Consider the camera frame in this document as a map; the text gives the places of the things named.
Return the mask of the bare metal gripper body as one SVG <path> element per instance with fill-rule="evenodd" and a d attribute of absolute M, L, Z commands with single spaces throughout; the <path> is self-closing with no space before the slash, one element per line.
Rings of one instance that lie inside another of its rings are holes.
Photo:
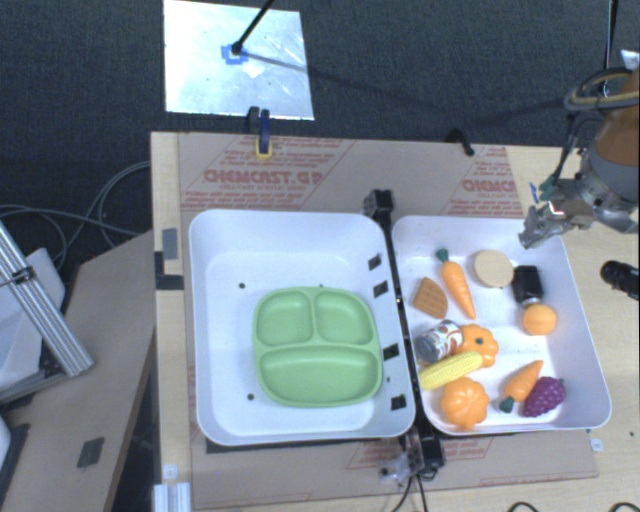
<path fill-rule="evenodd" d="M 631 217 L 636 208 L 605 185 L 561 179 L 546 202 L 546 216 L 562 232 L 599 223 L 618 233 L 638 233 L 639 223 Z"/>

